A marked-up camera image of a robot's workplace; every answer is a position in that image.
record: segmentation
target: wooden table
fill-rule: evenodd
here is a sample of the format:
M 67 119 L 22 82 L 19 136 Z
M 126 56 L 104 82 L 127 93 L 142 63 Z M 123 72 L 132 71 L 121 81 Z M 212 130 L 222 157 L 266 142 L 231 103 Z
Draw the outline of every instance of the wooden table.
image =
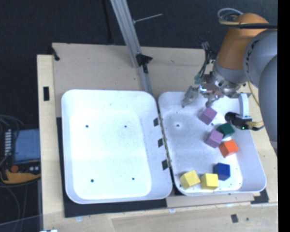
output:
M 278 231 L 277 156 L 265 129 L 252 131 L 252 135 L 267 178 L 267 203 L 251 203 L 260 193 L 204 197 L 171 194 L 167 198 L 167 208 L 163 209 L 65 218 L 56 126 L 56 117 L 61 116 L 62 94 L 72 88 L 142 90 L 142 87 L 125 46 L 54 43 L 53 48 L 59 61 L 52 55 L 37 56 L 45 230 Z M 142 52 L 153 57 L 148 67 L 156 99 L 165 91 L 186 91 L 194 83 L 193 78 L 204 61 L 201 49 L 142 47 Z M 241 91 L 250 92 L 248 86 Z M 253 119 L 261 120 L 259 107 L 252 96 L 249 106 Z

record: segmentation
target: dark background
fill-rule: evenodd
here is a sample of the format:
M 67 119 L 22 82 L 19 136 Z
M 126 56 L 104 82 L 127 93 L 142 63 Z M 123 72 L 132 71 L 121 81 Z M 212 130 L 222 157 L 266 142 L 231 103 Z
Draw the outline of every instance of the dark background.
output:
M 202 37 L 218 52 L 227 28 L 218 23 L 216 14 L 225 7 L 278 23 L 278 0 L 127 2 L 135 20 L 163 14 L 135 25 L 141 46 L 200 48 L 197 37 Z M 52 42 L 124 45 L 109 0 L 0 0 L 0 114 L 15 116 L 26 127 L 39 126 L 36 56 L 49 54 Z M 38 212 L 37 189 L 36 185 L 13 189 L 21 208 L 26 207 L 25 217 Z M 0 223 L 16 217 L 15 201 L 0 189 Z

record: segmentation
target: wooden board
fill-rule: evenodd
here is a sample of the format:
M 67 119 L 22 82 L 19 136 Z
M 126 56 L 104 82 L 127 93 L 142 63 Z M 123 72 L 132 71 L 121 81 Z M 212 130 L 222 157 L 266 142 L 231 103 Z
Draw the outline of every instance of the wooden board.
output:
M 41 136 L 41 162 L 42 162 L 42 195 L 44 228 L 52 228 L 54 224 L 69 227 L 68 221 L 74 218 L 64 218 L 63 199 L 61 190 L 61 175 L 59 168 L 58 139 L 56 117 L 60 116 L 60 98 L 64 91 L 71 88 L 105 88 L 105 89 L 142 89 L 136 69 L 130 64 L 128 52 L 124 46 L 83 45 L 83 44 L 53 44 L 60 61 L 54 61 L 50 55 L 38 55 L 38 89 L 39 89 L 39 119 Z M 150 81 L 154 96 L 165 91 L 186 91 L 193 84 L 195 73 L 201 67 L 204 55 L 200 49 L 176 49 L 176 48 L 142 48 L 143 54 L 154 57 L 149 66 Z M 82 70 L 82 74 L 75 76 L 72 70 Z M 49 88 L 49 101 L 44 101 L 44 87 Z M 251 114 L 260 118 L 260 111 L 252 98 L 249 98 Z M 253 133 L 253 138 L 267 176 L 267 193 L 270 202 L 278 202 L 277 195 L 277 157 L 267 139 L 265 130 Z M 168 207 L 197 208 L 200 205 L 207 207 L 210 204 L 226 206 L 226 203 L 244 202 L 250 207 L 249 201 L 254 199 L 252 193 L 241 195 L 219 195 L 207 199 L 185 199 L 187 197 L 170 196 L 167 198 Z M 147 211 L 146 214 L 155 214 L 157 211 Z M 133 212 L 125 213 L 124 218 L 130 218 Z M 97 218 L 103 218 L 105 224 L 113 227 L 112 214 L 88 216 L 86 220 L 92 222 Z
M 277 216 L 275 205 L 235 206 L 116 218 L 112 222 L 116 232 L 275 232 L 278 231 Z

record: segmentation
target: orange cube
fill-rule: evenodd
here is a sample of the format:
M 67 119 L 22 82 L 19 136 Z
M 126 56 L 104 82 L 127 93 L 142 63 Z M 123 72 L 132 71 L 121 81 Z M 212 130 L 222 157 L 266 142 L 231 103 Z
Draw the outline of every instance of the orange cube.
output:
M 236 144 L 236 142 L 231 139 L 225 142 L 222 142 L 219 145 L 219 149 L 223 155 L 223 157 L 227 157 L 229 155 L 234 154 L 236 151 L 238 151 L 238 146 Z

